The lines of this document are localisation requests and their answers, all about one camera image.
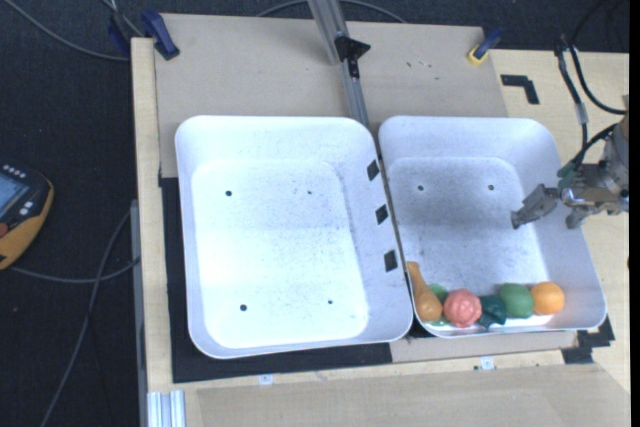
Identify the green round toy fruit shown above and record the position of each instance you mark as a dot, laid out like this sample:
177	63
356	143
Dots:
517	300

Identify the light green toy vegetable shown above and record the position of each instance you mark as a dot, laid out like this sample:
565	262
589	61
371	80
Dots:
438	291

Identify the white plastic tray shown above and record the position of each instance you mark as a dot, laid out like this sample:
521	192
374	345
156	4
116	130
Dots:
280	245
465	225

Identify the pink round toy fruit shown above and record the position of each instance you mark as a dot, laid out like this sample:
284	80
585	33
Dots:
462	308

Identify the dark green toy broccoli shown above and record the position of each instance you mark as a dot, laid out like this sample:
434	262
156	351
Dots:
494	309

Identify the brown cardboard board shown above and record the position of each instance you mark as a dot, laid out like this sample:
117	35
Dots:
260	75

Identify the orange toy orange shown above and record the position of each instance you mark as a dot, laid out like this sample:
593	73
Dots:
548	297

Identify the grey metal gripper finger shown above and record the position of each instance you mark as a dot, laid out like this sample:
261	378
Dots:
536	205
576	216

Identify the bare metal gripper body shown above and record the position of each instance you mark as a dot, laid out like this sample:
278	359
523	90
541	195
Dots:
602	190

